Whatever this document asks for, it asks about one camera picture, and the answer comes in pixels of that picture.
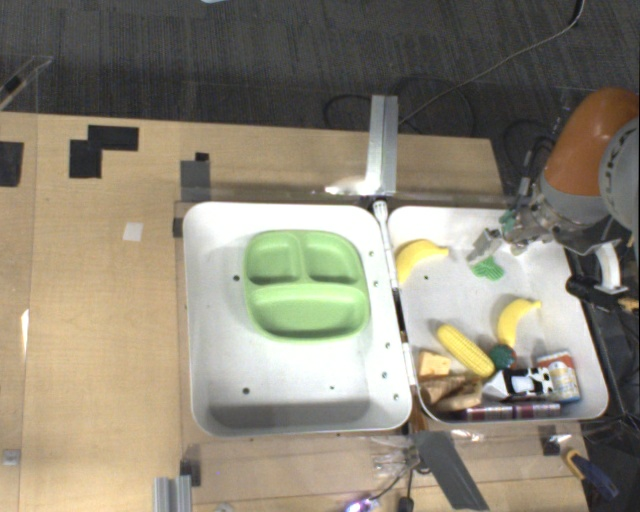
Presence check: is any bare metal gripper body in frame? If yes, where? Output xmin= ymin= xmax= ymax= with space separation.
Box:
xmin=499 ymin=198 xmax=557 ymax=255

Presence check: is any green ridged toy vegetable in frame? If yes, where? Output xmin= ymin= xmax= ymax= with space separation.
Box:
xmin=470 ymin=256 xmax=505 ymax=283

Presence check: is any white plastic tray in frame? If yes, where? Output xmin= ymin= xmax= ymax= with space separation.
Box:
xmin=181 ymin=200 xmax=414 ymax=439
xmin=387 ymin=205 xmax=611 ymax=426

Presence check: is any yellow banana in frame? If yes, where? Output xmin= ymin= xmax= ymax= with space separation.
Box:
xmin=496 ymin=297 xmax=543 ymax=349
xmin=394 ymin=238 xmax=451 ymax=287

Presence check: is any yellow corn cob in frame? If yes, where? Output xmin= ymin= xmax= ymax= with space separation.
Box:
xmin=435 ymin=323 xmax=497 ymax=379

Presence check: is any dark green round toy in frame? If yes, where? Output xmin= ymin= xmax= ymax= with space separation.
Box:
xmin=487 ymin=343 xmax=519 ymax=372

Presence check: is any orange cheese wedge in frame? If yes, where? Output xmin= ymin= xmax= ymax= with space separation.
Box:
xmin=416 ymin=349 xmax=454 ymax=380

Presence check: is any black and white carton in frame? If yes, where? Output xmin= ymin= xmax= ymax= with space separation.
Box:
xmin=481 ymin=366 xmax=552 ymax=404

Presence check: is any red and white can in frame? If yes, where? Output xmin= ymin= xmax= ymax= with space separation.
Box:
xmin=535 ymin=349 xmax=583 ymax=404

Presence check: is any brown bread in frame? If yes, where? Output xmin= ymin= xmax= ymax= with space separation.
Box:
xmin=419 ymin=373 xmax=485 ymax=413

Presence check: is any green divided plate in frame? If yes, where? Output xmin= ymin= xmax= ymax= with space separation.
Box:
xmin=242 ymin=229 xmax=372 ymax=344

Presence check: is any black cylinder on white bracket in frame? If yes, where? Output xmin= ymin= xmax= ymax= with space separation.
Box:
xmin=564 ymin=239 xmax=631 ymax=311

